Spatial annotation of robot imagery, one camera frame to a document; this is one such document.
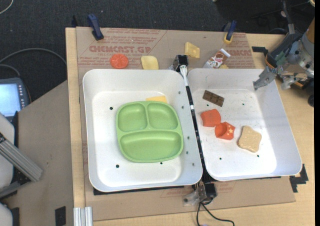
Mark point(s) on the pale yellow rounded slice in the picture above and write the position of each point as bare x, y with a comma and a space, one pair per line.
150, 62

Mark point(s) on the orange box with stars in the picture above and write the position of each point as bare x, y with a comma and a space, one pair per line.
224, 131

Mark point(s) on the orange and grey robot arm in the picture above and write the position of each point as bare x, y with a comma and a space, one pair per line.
310, 42

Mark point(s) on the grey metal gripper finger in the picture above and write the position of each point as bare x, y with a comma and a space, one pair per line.
265, 79

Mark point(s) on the orange curved block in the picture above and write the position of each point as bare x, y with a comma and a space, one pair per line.
210, 118

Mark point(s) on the brown chocolate bar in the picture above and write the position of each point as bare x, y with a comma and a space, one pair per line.
213, 98

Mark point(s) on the white plastic tray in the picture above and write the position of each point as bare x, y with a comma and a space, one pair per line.
270, 124
105, 144

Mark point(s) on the round orange slice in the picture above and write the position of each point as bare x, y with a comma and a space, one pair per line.
119, 60

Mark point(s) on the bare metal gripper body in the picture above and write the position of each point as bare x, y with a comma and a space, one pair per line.
295, 58

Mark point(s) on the thin black and white rod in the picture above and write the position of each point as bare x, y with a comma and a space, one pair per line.
191, 102

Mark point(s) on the tan bread slice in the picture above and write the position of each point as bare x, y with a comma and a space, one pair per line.
249, 139

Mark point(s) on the yellow cheese wedge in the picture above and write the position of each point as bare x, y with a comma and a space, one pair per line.
192, 49

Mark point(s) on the green divided plate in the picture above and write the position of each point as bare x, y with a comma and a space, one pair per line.
150, 142

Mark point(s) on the brown cardboard board red print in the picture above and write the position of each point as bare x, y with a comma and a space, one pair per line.
155, 207

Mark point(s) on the white and brown milk carton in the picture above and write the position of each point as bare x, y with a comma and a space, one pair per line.
216, 60

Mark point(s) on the small yellow piece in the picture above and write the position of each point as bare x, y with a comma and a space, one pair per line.
224, 66

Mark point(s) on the yellow cheese slice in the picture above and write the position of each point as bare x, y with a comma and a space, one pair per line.
158, 98

